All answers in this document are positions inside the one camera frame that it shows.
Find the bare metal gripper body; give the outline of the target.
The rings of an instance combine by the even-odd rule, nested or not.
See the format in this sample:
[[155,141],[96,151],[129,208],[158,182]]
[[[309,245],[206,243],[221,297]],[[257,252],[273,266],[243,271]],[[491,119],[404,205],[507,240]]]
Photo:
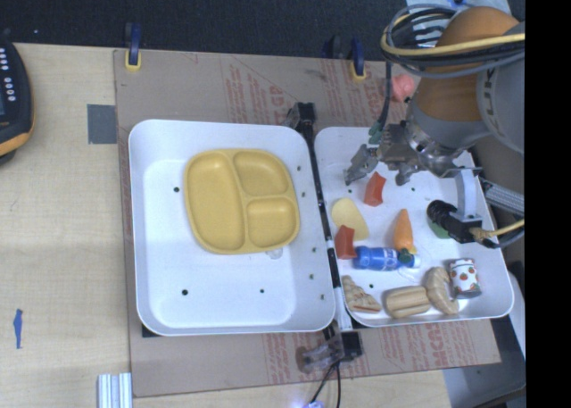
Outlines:
[[456,167],[454,161],[462,152],[460,148],[438,143],[414,122],[400,122],[389,124],[383,130],[377,158],[390,170],[425,170],[443,175]]

